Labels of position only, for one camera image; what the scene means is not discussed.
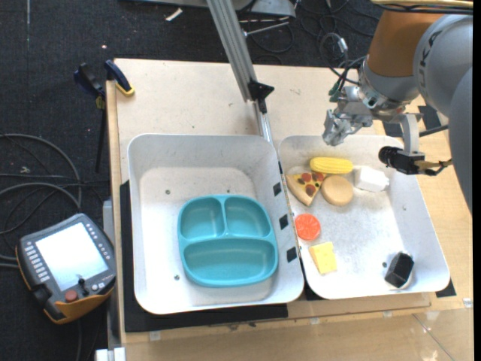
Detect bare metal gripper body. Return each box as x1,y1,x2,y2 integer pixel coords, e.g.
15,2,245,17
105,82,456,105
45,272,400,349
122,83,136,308
331,86,381,129

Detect yellow corn cob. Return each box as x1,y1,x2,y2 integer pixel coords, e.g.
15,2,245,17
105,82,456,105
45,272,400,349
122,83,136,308
309,156,354,175

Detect white carton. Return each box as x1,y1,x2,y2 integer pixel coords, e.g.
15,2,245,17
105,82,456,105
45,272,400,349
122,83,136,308
353,165,390,193

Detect tan round biscuit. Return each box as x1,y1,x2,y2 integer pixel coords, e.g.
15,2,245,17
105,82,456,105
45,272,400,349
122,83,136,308
321,174,355,207

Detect pizza slice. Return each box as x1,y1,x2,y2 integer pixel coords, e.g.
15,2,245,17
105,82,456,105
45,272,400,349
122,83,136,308
285,171,327,207

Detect orange fruit slice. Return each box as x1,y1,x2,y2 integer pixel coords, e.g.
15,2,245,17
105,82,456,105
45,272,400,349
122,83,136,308
294,213,322,241

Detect white plastic tray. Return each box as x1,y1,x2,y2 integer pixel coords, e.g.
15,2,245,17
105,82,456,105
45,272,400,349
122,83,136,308
126,132,305,315
277,134,451,301

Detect yellow cheese wedge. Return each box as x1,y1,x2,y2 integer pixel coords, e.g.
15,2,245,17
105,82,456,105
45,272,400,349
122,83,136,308
308,241,338,276

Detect pale wood board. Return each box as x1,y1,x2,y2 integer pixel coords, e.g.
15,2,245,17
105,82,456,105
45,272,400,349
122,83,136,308
106,57,433,344

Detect black cube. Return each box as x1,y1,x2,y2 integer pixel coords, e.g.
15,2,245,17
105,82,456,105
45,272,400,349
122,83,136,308
384,251,415,289

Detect blue divided plate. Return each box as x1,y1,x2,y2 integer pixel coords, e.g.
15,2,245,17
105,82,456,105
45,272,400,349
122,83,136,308
177,194,280,287

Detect black cylinder on white bracket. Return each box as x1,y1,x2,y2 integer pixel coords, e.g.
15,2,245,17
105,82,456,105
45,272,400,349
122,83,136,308
378,113,426,175

